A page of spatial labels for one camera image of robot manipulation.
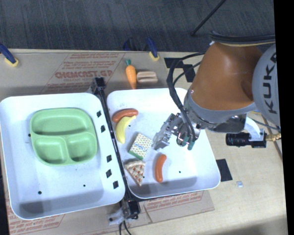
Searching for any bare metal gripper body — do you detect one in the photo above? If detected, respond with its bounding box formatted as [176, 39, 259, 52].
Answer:
[172, 109, 248, 147]

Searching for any green and orange patterned carton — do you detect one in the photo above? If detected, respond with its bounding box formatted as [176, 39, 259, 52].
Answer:
[127, 131, 155, 162]

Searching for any orange sausage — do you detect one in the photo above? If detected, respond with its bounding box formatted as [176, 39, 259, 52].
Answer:
[111, 107, 140, 124]
[153, 153, 170, 184]

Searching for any white plastic tray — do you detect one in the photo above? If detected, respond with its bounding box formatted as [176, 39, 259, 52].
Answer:
[105, 84, 222, 202]
[0, 89, 127, 222]

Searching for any pizza slice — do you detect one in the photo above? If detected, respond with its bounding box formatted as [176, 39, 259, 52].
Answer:
[123, 159, 148, 188]

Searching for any yellow banana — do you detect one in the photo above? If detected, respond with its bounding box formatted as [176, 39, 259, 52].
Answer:
[114, 115, 139, 145]

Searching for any thin black and white rod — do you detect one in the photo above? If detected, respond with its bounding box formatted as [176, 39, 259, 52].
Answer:
[97, 85, 133, 210]

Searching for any sausage in bread bun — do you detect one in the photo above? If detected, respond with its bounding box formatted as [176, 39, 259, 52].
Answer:
[135, 70, 159, 85]

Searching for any orange carrot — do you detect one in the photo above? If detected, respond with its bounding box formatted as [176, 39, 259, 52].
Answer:
[124, 58, 138, 90]

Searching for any green divided plate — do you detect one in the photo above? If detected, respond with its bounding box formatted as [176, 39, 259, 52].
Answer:
[28, 105, 100, 168]

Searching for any brown cardboard board red print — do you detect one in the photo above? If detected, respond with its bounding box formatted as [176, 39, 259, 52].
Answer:
[0, 36, 217, 235]

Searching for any black cylinder on white bracket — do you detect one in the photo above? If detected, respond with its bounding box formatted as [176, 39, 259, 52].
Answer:
[224, 115, 268, 151]

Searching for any black block with thin wires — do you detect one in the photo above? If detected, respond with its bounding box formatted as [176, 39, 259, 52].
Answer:
[91, 76, 108, 94]
[120, 199, 142, 220]

